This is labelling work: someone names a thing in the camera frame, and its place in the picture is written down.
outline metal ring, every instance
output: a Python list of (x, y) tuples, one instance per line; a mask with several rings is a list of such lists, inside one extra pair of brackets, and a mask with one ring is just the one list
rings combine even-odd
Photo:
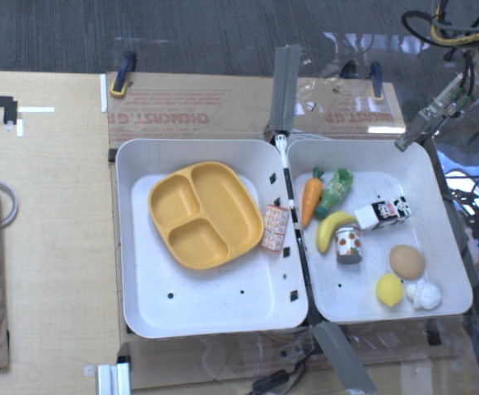
[(11, 212), (9, 212), (9, 215), (7, 215), (2, 222), (0, 223), (0, 226), (2, 228), (7, 227), (9, 224), (13, 222), (13, 220), (16, 217), (16, 214), (18, 213), (18, 199), (16, 198), (15, 192), (10, 188), (7, 184), (5, 184), (3, 181), (0, 181), (0, 190), (5, 192), (7, 196), (9, 196), (12, 200), (12, 209)]

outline brown round object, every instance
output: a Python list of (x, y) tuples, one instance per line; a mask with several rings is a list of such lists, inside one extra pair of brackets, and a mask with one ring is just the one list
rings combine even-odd
[(389, 264), (393, 271), (405, 280), (415, 280), (424, 271), (424, 258), (412, 246), (399, 244), (389, 253)]

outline can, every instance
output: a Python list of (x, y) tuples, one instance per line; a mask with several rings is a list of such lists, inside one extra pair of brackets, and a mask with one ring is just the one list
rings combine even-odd
[(351, 264), (362, 260), (360, 251), (360, 229), (356, 225), (348, 225), (337, 229), (335, 233), (337, 243), (337, 261)]

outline toy vegetable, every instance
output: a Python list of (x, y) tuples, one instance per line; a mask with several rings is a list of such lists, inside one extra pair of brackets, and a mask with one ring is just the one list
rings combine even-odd
[(353, 174), (351, 171), (341, 168), (335, 171), (333, 178), (322, 191), (319, 204), (314, 209), (314, 216), (322, 220), (328, 215), (329, 209), (339, 203), (349, 187), (353, 184)]
[(304, 194), (302, 196), (302, 225), (306, 227), (313, 217), (313, 211), (316, 208), (322, 195), (323, 183), (320, 177), (323, 176), (323, 171), (314, 168), (313, 177), (305, 183)]

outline green bottle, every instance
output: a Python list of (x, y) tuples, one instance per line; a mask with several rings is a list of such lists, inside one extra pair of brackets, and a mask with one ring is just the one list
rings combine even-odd
[(314, 209), (314, 216), (322, 220), (328, 215), (329, 210), (339, 203), (347, 190), (353, 184), (353, 174), (351, 171), (341, 168), (335, 171), (333, 178), (326, 184), (322, 191), (322, 197), (319, 204)]

